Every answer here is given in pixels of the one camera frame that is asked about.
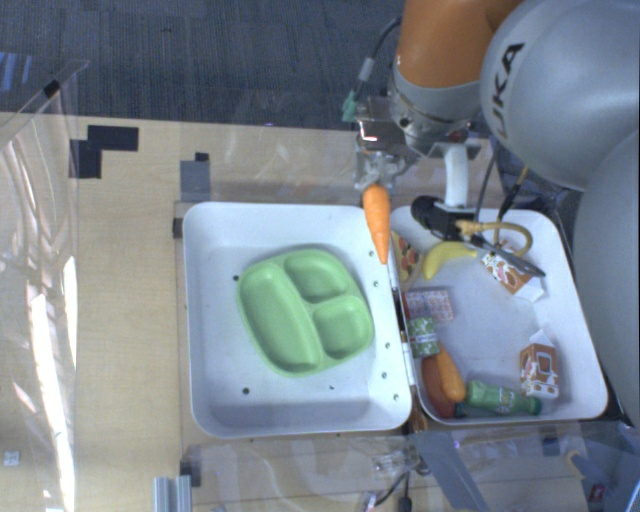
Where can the red toy sausage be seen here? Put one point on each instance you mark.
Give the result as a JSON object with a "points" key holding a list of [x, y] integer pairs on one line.
{"points": [[435, 390]]}

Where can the pink and white packet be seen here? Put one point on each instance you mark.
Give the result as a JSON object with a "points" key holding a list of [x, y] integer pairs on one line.
{"points": [[432, 305]]}

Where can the orange toy carrot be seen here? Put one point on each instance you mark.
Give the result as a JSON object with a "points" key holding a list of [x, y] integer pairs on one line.
{"points": [[377, 215]]}

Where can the green divided plate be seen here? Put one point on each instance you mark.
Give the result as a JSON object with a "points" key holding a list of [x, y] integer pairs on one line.
{"points": [[280, 320]]}

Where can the orange and white carton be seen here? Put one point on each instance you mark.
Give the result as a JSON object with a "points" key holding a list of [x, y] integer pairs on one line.
{"points": [[540, 367], [507, 275]]}

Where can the green bottle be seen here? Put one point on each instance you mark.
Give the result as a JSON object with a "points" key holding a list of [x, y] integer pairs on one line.
{"points": [[500, 399]]}

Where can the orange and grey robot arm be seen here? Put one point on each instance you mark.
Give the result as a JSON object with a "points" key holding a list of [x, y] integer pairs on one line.
{"points": [[550, 100]]}

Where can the yellow banana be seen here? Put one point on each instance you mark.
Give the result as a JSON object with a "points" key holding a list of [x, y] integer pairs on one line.
{"points": [[442, 255]]}

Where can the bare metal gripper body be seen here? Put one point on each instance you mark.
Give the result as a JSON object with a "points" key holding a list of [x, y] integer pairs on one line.
{"points": [[382, 130]]}

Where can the black cylinder on white bracket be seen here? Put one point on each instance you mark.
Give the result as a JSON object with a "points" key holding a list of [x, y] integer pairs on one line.
{"points": [[456, 172]]}

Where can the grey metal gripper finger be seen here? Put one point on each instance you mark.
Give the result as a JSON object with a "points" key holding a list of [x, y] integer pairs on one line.
{"points": [[365, 170], [390, 170]]}

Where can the white plastic tray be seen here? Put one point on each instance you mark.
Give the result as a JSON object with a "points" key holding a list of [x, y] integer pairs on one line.
{"points": [[225, 390], [495, 330]]}

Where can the green can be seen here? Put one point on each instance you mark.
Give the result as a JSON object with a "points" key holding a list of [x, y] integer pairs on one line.
{"points": [[424, 337]]}

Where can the toy pizza slice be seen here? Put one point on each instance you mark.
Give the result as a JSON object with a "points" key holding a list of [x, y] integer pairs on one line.
{"points": [[407, 260]]}

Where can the thin black and white rod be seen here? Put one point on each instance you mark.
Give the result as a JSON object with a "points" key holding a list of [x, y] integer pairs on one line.
{"points": [[403, 340]]}

